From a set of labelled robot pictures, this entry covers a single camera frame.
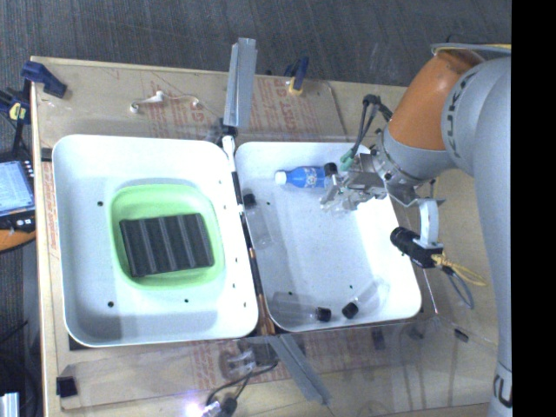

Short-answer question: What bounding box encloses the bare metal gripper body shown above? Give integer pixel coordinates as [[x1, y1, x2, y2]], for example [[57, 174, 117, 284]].
[[347, 151, 395, 201]]

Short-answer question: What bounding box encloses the clear bottle with black cap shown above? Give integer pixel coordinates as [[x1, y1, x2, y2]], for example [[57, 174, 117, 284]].
[[322, 162, 348, 215], [270, 291, 333, 323], [242, 193, 275, 250], [341, 277, 388, 321]]

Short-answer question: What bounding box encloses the blue bottle with white cap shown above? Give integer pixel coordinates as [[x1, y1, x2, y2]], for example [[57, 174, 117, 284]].
[[274, 165, 332, 190]]

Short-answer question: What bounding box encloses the white plastic tray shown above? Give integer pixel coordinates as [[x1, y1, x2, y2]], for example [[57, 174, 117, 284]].
[[234, 140, 423, 334], [51, 134, 261, 348]]

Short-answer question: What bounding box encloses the black ribbed rectangular block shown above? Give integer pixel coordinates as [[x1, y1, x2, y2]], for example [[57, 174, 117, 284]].
[[118, 213, 216, 279]]

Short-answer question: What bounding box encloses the brown cardboard board red print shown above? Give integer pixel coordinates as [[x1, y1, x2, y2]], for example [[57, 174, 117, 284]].
[[30, 55, 500, 412]]

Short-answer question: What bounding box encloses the black cylinder on white bracket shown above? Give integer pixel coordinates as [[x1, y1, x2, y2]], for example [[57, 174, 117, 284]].
[[389, 198, 445, 270]]

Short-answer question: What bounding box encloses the black block with thin wires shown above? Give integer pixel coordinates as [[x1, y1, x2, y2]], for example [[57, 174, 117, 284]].
[[248, 340, 279, 367]]

